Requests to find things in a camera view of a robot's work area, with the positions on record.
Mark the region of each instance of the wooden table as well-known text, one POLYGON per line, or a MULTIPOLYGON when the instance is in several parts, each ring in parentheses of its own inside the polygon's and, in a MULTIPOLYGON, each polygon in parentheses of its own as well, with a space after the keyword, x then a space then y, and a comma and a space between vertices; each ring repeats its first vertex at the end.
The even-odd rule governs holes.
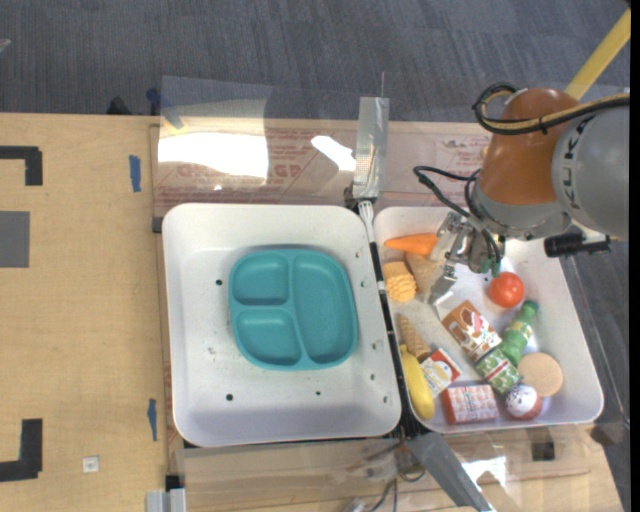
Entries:
MULTIPOLYGON (((160 235, 151 231, 150 140, 159 122, 0 114, 0 146, 37 146, 43 155, 43 183, 35 186, 25 186, 24 161, 0 160, 0 212, 29 212, 28 266, 0 268, 0 475, 28 455, 23 420, 42 421, 37 478, 0 482, 0 511, 142 511, 145 494, 165 486, 170 397, 160 235)), ((571 471, 537 463, 521 481, 482 484, 487 498, 498 510, 621 510, 588 428, 561 433, 575 452, 565 459, 571 471)), ((464 454, 469 440, 451 443, 464 454)), ((514 460, 526 446, 500 436, 491 443, 504 446, 507 458, 515 450, 514 460)), ((420 485, 400 486, 399 510, 452 507, 428 479, 420 485)), ((214 510, 198 501, 202 488, 193 491, 193 510, 214 510)))

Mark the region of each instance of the black corner marker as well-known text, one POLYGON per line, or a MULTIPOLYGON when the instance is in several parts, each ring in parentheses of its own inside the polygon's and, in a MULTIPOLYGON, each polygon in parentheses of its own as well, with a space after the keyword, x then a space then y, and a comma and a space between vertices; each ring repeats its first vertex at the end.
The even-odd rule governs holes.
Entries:
POLYGON ((0 462, 0 482, 38 478, 42 471, 42 419, 22 420, 20 458, 0 462))
POLYGON ((24 160, 24 184, 42 185, 42 151, 37 146, 0 146, 0 159, 24 160))

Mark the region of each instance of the green can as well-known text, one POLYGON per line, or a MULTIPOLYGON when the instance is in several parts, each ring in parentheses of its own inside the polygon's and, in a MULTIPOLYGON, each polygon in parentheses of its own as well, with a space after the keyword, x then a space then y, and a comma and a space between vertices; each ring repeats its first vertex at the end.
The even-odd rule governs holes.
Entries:
POLYGON ((518 369, 511 364, 502 350, 494 348, 476 363, 476 369, 491 387, 500 395, 507 392, 522 380, 518 369))

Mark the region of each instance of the orange carrot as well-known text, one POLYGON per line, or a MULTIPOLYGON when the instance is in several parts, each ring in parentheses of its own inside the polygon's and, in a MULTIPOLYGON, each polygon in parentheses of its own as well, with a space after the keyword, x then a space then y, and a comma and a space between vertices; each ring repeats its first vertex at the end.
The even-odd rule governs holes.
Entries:
POLYGON ((436 243, 438 243, 438 235, 435 233, 421 233, 392 238, 387 240, 384 245, 391 249, 428 256, 436 243))

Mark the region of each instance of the yellow banana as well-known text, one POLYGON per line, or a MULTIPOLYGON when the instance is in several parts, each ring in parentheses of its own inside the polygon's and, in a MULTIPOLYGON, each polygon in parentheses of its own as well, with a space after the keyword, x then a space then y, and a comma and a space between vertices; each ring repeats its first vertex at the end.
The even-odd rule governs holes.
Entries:
POLYGON ((430 420, 436 412, 431 388, 424 378, 420 363, 405 344, 400 345, 400 355, 402 359, 402 370, 409 390, 409 398, 415 412, 423 420, 430 420))

